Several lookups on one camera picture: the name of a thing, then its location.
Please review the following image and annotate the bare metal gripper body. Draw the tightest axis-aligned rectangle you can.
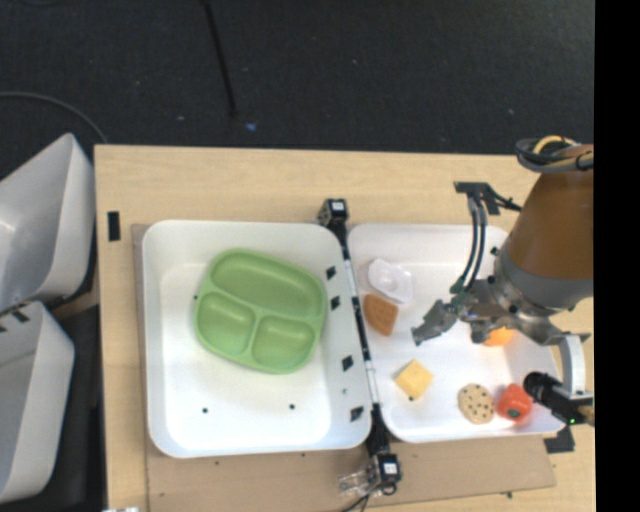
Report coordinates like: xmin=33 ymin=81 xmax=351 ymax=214
xmin=451 ymin=276 xmax=584 ymax=347

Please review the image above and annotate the orange fruit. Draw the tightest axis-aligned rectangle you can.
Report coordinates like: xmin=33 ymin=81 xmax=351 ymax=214
xmin=482 ymin=326 xmax=514 ymax=348

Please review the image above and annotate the white plastic tray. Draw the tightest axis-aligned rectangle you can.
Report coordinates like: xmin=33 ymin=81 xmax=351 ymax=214
xmin=346 ymin=222 xmax=569 ymax=444
xmin=141 ymin=219 xmax=374 ymax=459

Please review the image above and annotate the brown waffle biscuit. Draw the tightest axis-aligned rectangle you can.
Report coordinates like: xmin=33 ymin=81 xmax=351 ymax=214
xmin=361 ymin=293 xmax=400 ymax=337

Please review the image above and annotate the yellow cheese block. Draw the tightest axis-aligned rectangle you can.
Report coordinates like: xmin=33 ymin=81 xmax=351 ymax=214
xmin=393 ymin=358 xmax=435 ymax=402

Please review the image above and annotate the clear plastic cup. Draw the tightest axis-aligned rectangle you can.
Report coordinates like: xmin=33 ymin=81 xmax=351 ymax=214
xmin=367 ymin=257 xmax=416 ymax=305

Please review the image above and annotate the chocolate chip cookie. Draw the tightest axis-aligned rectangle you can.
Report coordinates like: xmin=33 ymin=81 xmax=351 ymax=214
xmin=456 ymin=382 xmax=496 ymax=426

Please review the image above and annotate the thin black and white rod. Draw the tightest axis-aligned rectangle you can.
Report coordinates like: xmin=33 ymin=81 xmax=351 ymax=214
xmin=327 ymin=219 xmax=390 ymax=452

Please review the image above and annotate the red bell pepper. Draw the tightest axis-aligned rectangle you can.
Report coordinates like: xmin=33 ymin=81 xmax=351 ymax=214
xmin=495 ymin=382 xmax=534 ymax=422

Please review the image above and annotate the green divided plate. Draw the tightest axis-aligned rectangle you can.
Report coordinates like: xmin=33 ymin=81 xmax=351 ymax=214
xmin=192 ymin=247 xmax=329 ymax=377

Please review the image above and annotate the black cylinder on white bracket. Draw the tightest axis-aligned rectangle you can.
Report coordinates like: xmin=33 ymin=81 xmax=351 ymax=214
xmin=522 ymin=333 xmax=595 ymax=427

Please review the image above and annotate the black block with thin wires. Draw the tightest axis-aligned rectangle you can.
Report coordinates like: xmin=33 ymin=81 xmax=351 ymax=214
xmin=317 ymin=197 xmax=350 ymax=227
xmin=366 ymin=451 xmax=403 ymax=497

